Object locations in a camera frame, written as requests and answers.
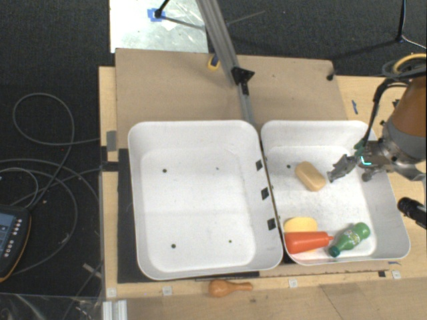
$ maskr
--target green bottle label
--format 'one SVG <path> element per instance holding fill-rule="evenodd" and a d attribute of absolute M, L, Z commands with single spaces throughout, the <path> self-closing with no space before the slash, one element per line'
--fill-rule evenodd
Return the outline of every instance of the green bottle label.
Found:
<path fill-rule="evenodd" d="M 354 246 L 360 243 L 359 235 L 352 230 L 345 231 L 343 235 L 346 236 L 353 243 Z"/>

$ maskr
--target teal light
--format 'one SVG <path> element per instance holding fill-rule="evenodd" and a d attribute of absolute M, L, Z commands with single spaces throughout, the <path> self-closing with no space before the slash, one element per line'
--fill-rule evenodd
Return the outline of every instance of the teal light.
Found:
<path fill-rule="evenodd" d="M 360 157 L 360 160 L 362 161 L 362 163 L 363 163 L 365 166 L 371 166 L 371 165 L 372 165 L 372 163 L 366 162 L 366 161 L 365 161 L 365 159 L 364 159 L 362 156 Z"/>

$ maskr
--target empty white tray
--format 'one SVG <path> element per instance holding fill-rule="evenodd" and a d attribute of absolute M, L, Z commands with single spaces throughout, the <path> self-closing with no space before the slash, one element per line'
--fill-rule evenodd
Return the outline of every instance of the empty white tray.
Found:
<path fill-rule="evenodd" d="M 144 122 L 129 132 L 137 260 L 156 280 L 275 267 L 283 246 L 256 130 Z"/>
<path fill-rule="evenodd" d="M 343 154 L 352 155 L 353 146 L 363 137 L 367 125 L 359 121 L 270 121 L 262 127 L 261 138 L 281 226 L 292 217 L 313 217 L 318 230 L 339 235 L 358 222 L 372 231 L 369 238 L 337 258 L 327 249 L 290 255 L 302 265 L 398 259 L 406 256 L 410 242 L 402 215 L 386 173 L 367 183 L 363 170 L 355 168 L 347 176 L 328 181 L 326 172 L 333 169 Z M 375 139 L 371 132 L 370 139 Z M 306 189 L 295 174 L 302 161 L 311 162 L 326 178 L 318 192 Z"/>

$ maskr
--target blue tape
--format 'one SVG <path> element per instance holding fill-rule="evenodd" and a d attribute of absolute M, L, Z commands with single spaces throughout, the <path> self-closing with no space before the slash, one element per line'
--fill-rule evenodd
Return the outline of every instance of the blue tape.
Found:
<path fill-rule="evenodd" d="M 156 18 L 154 16 L 154 13 L 156 11 L 157 11 L 157 8 L 150 8 L 147 10 L 147 15 L 151 21 L 153 21 L 154 23 L 159 23 L 159 22 L 161 22 L 162 18 L 166 17 L 166 13 L 165 13 L 165 11 L 162 11 L 161 12 L 161 18 Z"/>
<path fill-rule="evenodd" d="M 353 101 L 352 100 L 352 105 L 353 105 L 353 110 L 354 110 L 354 113 L 356 114 L 356 115 L 358 115 L 359 114 L 359 112 L 358 112 L 358 109 L 357 109 L 357 104 L 356 104 L 356 102 L 355 101 Z"/>

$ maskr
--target yellow cable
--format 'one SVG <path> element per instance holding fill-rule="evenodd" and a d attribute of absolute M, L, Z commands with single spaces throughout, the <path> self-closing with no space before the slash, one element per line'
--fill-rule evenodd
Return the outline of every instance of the yellow cable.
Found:
<path fill-rule="evenodd" d="M 403 57 L 399 59 L 395 64 L 393 65 L 393 73 L 399 74 L 401 71 L 399 68 L 406 63 L 407 61 L 411 61 L 413 59 L 424 59 L 426 60 L 426 54 L 425 53 L 414 53 L 412 55 Z"/>

